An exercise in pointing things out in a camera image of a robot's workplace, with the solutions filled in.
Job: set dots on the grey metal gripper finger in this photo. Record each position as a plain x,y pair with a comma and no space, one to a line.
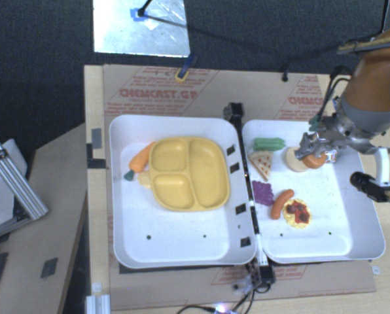
318,150
302,147

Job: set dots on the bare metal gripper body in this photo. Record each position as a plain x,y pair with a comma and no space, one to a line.
340,136

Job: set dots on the orange bun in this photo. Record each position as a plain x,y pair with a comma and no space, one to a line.
314,162

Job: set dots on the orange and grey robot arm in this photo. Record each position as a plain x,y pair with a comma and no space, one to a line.
373,80

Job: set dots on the white and red packet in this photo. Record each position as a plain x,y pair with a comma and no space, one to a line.
331,156

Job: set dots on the beige round bread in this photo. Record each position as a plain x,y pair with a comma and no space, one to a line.
293,165

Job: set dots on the green beans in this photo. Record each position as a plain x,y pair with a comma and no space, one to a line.
268,143

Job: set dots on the pizza slice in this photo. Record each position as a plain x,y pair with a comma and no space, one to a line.
262,163

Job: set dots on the white plastic tray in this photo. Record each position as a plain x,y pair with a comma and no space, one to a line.
182,237
326,201

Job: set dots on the orange sausage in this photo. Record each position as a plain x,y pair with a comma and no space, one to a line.
281,204

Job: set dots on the purple grapes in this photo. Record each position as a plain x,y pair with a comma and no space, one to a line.
262,193

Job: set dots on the thin black and white rod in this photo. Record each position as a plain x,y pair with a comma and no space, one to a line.
247,182

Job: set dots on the yellow spaghetti with red sauce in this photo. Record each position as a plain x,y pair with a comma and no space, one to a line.
296,213

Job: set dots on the brown cardboard board, red print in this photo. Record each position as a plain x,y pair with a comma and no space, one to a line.
201,93

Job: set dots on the yellow divided plate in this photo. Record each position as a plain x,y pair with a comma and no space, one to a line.
188,172

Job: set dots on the orange carrot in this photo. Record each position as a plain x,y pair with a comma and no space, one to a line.
142,157

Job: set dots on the pale yellow biscuit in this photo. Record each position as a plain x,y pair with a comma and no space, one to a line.
145,179

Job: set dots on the black cylinder on white bracket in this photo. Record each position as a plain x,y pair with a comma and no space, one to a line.
365,182

